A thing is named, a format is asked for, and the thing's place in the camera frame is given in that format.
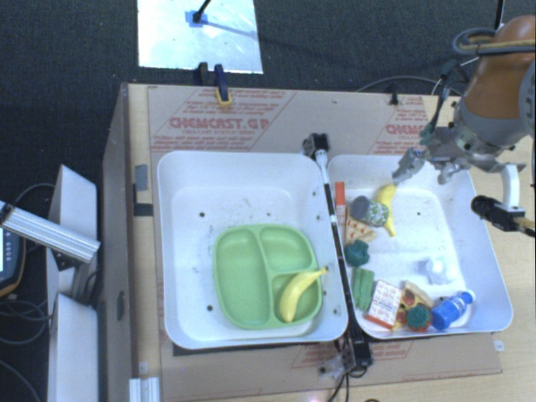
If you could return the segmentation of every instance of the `banana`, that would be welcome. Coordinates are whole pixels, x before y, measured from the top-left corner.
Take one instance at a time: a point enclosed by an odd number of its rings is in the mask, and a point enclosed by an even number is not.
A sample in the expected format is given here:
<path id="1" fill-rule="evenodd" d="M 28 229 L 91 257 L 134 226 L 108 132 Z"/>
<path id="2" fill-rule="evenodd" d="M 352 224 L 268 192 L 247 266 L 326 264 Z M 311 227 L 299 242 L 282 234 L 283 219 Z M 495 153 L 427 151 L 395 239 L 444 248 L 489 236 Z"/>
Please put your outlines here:
<path id="1" fill-rule="evenodd" d="M 391 201 L 393 200 L 394 193 L 396 193 L 396 186 L 388 184 L 379 190 L 378 196 L 376 197 L 376 202 L 385 205 L 389 210 L 389 217 L 384 223 L 384 227 L 389 231 L 391 237 L 396 235 L 396 232 L 394 232 L 393 210 L 391 209 Z"/>
<path id="2" fill-rule="evenodd" d="M 279 302 L 279 311 L 283 321 L 289 323 L 294 320 L 298 301 L 303 292 L 314 283 L 319 276 L 327 273 L 327 268 L 321 268 L 318 271 L 303 271 L 292 277 L 288 282 L 281 295 Z"/>

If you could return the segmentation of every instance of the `divided green plate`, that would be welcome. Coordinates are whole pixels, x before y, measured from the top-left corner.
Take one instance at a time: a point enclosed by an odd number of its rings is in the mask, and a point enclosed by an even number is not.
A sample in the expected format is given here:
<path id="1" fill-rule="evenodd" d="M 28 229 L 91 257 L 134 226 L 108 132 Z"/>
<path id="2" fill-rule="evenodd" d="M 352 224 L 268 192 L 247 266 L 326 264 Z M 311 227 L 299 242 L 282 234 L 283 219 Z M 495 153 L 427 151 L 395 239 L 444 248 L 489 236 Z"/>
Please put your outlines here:
<path id="1" fill-rule="evenodd" d="M 322 305 L 322 285 L 303 292 L 296 318 L 286 323 L 279 300 L 286 284 L 301 271 L 318 269 L 309 240 L 280 224 L 236 226 L 214 243 L 214 280 L 225 316 L 245 329 L 294 326 L 311 320 Z"/>

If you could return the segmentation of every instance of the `black carpet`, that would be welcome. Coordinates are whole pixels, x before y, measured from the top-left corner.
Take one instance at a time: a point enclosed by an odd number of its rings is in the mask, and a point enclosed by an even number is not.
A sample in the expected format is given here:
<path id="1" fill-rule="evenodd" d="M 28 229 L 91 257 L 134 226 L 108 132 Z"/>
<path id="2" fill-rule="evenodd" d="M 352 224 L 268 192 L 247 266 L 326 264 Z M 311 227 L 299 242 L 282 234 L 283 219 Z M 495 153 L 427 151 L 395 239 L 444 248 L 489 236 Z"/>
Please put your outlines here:
<path id="1" fill-rule="evenodd" d="M 356 90 L 391 75 L 437 79 L 456 57 L 463 29 L 492 28 L 497 0 L 254 0 L 263 75 L 229 75 L 234 86 Z M 504 20 L 534 13 L 536 0 L 506 0 Z M 137 66 L 137 0 L 0 0 L 0 199 L 54 183 L 60 164 L 100 186 L 104 152 L 122 81 L 188 85 L 183 70 Z M 399 82 L 404 93 L 431 85 Z M 23 208 L 46 215 L 50 191 Z M 44 252 L 28 255 L 19 299 L 45 299 Z M 35 325 L 0 316 L 0 337 Z M 48 337 L 23 347 L 0 343 L 0 360 L 46 398 Z M 0 365 L 0 399 L 31 400 Z"/>

